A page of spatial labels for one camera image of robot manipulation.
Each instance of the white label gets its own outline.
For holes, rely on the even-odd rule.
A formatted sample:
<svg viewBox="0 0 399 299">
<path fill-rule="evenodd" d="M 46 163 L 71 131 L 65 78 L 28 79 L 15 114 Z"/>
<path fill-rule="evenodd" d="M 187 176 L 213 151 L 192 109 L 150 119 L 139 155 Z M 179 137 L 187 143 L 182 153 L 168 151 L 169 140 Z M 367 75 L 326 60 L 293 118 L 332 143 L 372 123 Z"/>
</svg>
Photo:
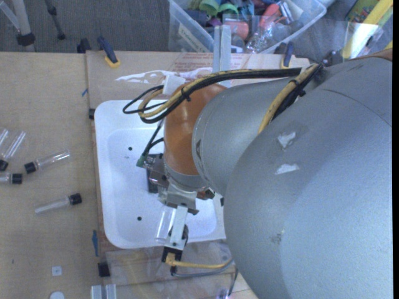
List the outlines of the white label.
<svg viewBox="0 0 399 299">
<path fill-rule="evenodd" d="M 209 50 L 182 24 L 179 25 L 179 35 L 197 52 Z"/>
</svg>

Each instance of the clear tube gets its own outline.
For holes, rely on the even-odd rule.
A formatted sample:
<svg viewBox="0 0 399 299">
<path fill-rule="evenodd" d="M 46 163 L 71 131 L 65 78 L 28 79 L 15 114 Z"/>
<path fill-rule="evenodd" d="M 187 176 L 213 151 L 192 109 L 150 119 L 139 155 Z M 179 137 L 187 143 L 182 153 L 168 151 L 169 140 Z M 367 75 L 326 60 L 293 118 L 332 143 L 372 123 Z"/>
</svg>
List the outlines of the clear tube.
<svg viewBox="0 0 399 299">
<path fill-rule="evenodd" d="M 172 228 L 173 220 L 175 218 L 176 209 L 163 206 L 163 210 L 160 216 L 160 221 L 158 223 L 158 228 L 156 230 L 155 240 L 161 245 L 166 243 L 166 238 L 168 237 L 169 231 Z"/>
<path fill-rule="evenodd" d="M 6 140 L 8 136 L 8 130 L 6 128 L 0 128 L 0 150 L 1 150 L 1 145 L 2 143 Z"/>
<path fill-rule="evenodd" d="M 8 136 L 9 139 L 5 140 L 0 146 L 0 171 L 6 170 L 8 162 L 21 146 L 25 136 L 26 133 L 24 131 L 15 131 L 14 134 Z"/>
<path fill-rule="evenodd" d="M 45 157 L 37 158 L 33 162 L 25 164 L 26 173 L 33 173 L 35 171 L 41 171 L 48 168 L 49 166 L 60 164 L 60 162 L 67 161 L 70 158 L 69 150 L 57 152 Z"/>
<path fill-rule="evenodd" d="M 22 184 L 22 174 L 1 172 L 0 184 Z"/>
<path fill-rule="evenodd" d="M 55 209 L 60 209 L 60 208 L 67 208 L 76 204 L 80 204 L 82 202 L 82 197 L 80 196 L 79 193 L 70 195 L 70 196 L 64 196 L 62 198 L 55 199 L 53 201 L 49 201 L 45 204 L 42 204 L 40 206 L 37 206 L 35 208 L 35 213 L 36 214 L 42 214 L 43 212 L 49 212 L 53 211 Z"/>
</svg>

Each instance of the blue clamp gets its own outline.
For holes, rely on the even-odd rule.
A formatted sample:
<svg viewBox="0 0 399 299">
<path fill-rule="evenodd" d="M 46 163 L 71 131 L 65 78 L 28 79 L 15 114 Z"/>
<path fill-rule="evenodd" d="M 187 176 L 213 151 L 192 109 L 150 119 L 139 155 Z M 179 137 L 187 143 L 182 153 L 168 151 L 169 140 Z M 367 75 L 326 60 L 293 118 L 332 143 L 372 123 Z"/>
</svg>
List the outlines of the blue clamp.
<svg viewBox="0 0 399 299">
<path fill-rule="evenodd" d="M 284 53 L 284 57 L 282 58 L 281 61 L 281 68 L 282 69 L 288 69 L 290 64 L 291 64 L 291 57 L 292 54 L 294 53 L 294 45 L 292 42 L 288 42 L 286 52 Z"/>
<path fill-rule="evenodd" d="M 118 67 L 120 65 L 120 61 L 117 59 L 117 56 L 115 55 L 115 52 L 113 51 L 110 43 L 102 36 L 99 36 L 97 38 L 97 42 L 100 44 L 100 48 L 103 49 L 107 54 L 107 56 L 105 57 L 106 63 L 108 63 L 111 68 Z"/>
</svg>

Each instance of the wire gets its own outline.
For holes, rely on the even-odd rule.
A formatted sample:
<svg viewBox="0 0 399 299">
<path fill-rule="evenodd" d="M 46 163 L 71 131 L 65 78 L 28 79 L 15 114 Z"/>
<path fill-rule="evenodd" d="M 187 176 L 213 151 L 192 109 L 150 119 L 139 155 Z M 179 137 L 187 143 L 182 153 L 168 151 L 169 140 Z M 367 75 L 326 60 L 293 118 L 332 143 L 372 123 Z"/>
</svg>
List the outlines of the wire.
<svg viewBox="0 0 399 299">
<path fill-rule="evenodd" d="M 293 92 L 296 88 L 301 88 L 303 90 L 304 86 L 309 82 L 309 80 L 322 68 L 321 64 L 312 64 L 307 67 L 301 74 L 299 74 L 294 80 L 291 80 L 281 91 L 277 94 L 276 98 L 272 101 L 266 114 L 263 116 L 261 125 L 257 131 L 260 134 L 261 131 L 271 122 L 276 111 L 280 108 L 283 101 Z"/>
<path fill-rule="evenodd" d="M 138 167 L 143 167 L 144 166 L 144 162 L 147 159 L 148 153 L 150 152 L 150 149 L 152 149 L 155 145 L 157 145 L 158 143 L 161 143 L 164 139 L 163 138 L 159 138 L 156 141 L 154 141 L 155 137 L 157 136 L 159 130 L 162 128 L 163 125 L 163 120 L 161 120 L 158 123 L 158 126 L 156 127 L 154 133 L 152 134 L 150 140 L 148 141 L 145 149 L 143 150 L 140 158 L 137 160 L 136 166 Z"/>
<path fill-rule="evenodd" d="M 148 111 L 150 108 L 147 104 L 159 94 L 161 94 L 162 89 L 155 90 L 152 94 L 147 96 L 141 104 L 138 106 L 138 114 L 140 118 L 145 123 L 155 123 L 167 116 L 171 111 L 173 111 L 181 102 L 184 100 L 189 100 L 190 95 L 201 88 L 207 87 L 209 85 L 231 79 L 243 79 L 243 78 L 282 78 L 290 77 L 300 73 L 301 68 L 295 69 L 279 69 L 279 70 L 268 70 L 268 69 L 240 69 L 240 70 L 229 70 L 220 71 L 213 74 L 209 74 L 205 77 L 199 78 L 195 81 L 187 83 L 181 92 L 176 92 L 173 94 L 169 100 L 160 105 L 153 111 Z"/>
<path fill-rule="evenodd" d="M 228 260 L 225 263 L 219 263 L 216 265 L 205 265 L 202 263 L 192 263 L 192 262 L 180 262 L 175 260 L 175 254 L 169 253 L 166 256 L 165 263 L 172 267 L 189 267 L 189 268 L 202 268 L 202 269 L 221 269 L 225 268 L 226 266 L 230 265 L 233 260 Z"/>
<path fill-rule="evenodd" d="M 161 143 L 163 141 L 164 141 L 164 138 L 159 138 L 156 141 L 152 142 L 150 147 L 148 148 L 148 151 L 150 151 L 150 149 L 152 149 L 155 145 L 157 145 L 157 144 L 159 144 L 159 143 Z"/>
<path fill-rule="evenodd" d="M 217 274 L 222 273 L 225 270 L 227 270 L 227 268 L 229 268 L 232 263 L 234 263 L 234 260 L 230 259 L 227 261 L 226 266 L 219 268 L 219 269 L 209 271 L 209 272 L 199 272 L 199 273 L 176 273 L 176 272 L 173 272 L 172 276 L 180 277 L 180 278 L 189 278 L 189 277 L 193 278 L 193 277 L 205 277 L 205 276 L 217 275 Z"/>
<path fill-rule="evenodd" d="M 237 277 L 238 277 L 238 273 L 239 273 L 238 268 L 235 267 L 234 278 L 233 278 L 233 281 L 231 282 L 231 286 L 230 286 L 230 289 L 229 289 L 228 296 L 230 296 L 231 293 L 233 292 L 233 288 L 234 288 L 234 285 L 236 284 L 236 280 L 237 280 Z"/>
<path fill-rule="evenodd" d="M 139 101 L 139 99 L 141 99 L 144 95 L 150 93 L 150 92 L 156 92 L 158 90 L 163 90 L 163 85 L 158 85 L 157 87 L 152 87 L 149 88 L 148 90 L 144 91 L 142 94 L 140 94 L 137 98 L 135 98 L 134 100 L 130 101 L 129 103 L 127 103 L 124 108 L 122 109 L 122 111 L 124 112 L 124 114 L 134 114 L 134 113 L 139 113 L 139 112 L 143 112 L 143 110 L 132 110 L 132 111 L 127 111 L 127 109 L 133 105 L 135 102 Z M 160 105 L 164 104 L 164 102 L 162 103 L 158 103 L 155 105 L 152 105 L 150 107 L 147 108 L 147 110 L 150 110 L 152 108 L 155 107 L 159 107 Z"/>
</svg>

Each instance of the black vial cap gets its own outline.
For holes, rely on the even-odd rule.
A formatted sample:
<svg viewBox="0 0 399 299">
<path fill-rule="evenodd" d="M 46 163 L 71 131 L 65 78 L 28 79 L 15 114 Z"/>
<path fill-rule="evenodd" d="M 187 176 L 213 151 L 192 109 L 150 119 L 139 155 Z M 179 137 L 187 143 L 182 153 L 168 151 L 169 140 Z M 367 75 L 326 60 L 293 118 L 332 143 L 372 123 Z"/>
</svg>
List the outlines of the black vial cap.
<svg viewBox="0 0 399 299">
<path fill-rule="evenodd" d="M 22 174 L 12 174 L 11 182 L 13 184 L 22 184 Z"/>
<path fill-rule="evenodd" d="M 26 174 L 31 174 L 33 172 L 36 172 L 35 163 L 30 162 L 30 163 L 25 164 L 24 166 L 25 166 Z"/>
<path fill-rule="evenodd" d="M 0 159 L 0 171 L 4 172 L 7 169 L 8 163 Z"/>
<path fill-rule="evenodd" d="M 70 195 L 69 202 L 71 205 L 80 204 L 82 202 L 82 196 L 79 193 Z"/>
</svg>

